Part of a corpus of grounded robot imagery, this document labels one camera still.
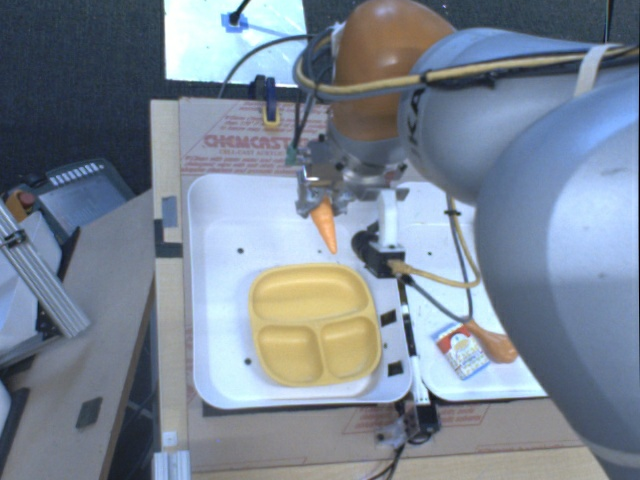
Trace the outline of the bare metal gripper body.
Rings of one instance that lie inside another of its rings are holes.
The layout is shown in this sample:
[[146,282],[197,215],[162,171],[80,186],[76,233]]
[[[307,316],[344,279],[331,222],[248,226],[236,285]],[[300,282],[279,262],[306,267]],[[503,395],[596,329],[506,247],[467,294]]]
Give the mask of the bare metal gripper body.
[[398,138],[357,141],[328,136],[308,144],[297,182],[321,190],[323,198],[353,194],[356,200],[371,201],[406,169],[406,154]]

